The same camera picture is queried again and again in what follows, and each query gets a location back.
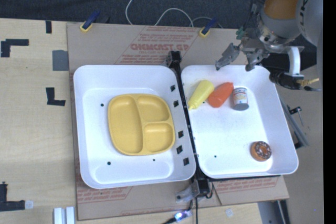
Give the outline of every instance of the silver can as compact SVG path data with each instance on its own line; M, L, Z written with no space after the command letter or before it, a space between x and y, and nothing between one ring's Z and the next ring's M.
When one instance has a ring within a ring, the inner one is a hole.
M233 90L233 103L235 110L248 109L247 89L240 87Z

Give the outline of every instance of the white tray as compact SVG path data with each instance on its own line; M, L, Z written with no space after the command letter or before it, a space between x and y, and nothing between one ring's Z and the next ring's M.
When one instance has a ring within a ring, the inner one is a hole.
M275 85L267 69L256 66L188 66L182 71L186 99L198 83L211 81L215 86L233 82L247 88L249 108L234 110L232 95L220 107L207 102L189 111L192 132L201 170L210 178L235 178L291 174L298 167L296 150L288 129ZM272 156L265 162L251 157L250 145L265 141Z
M88 186L100 189L165 183L188 180L194 175L193 149L176 76L171 69L82 66L74 74L74 89L80 172ZM108 104L113 97L125 93L155 94L166 101L175 127L175 144L170 150L127 156L114 148L108 128Z

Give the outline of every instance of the yellow plate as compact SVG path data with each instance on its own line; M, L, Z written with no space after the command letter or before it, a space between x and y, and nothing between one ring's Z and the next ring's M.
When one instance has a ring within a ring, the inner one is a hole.
M150 155L169 150L175 128L167 103L157 95L123 94L108 108L109 130L116 149L126 155Z

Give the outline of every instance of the hole in tray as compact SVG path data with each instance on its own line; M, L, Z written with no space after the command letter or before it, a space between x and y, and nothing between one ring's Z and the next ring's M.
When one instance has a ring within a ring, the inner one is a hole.
M184 164L184 166L188 165L189 164L189 158L183 159L183 164Z
M182 145L176 148L177 153L181 153L183 151Z

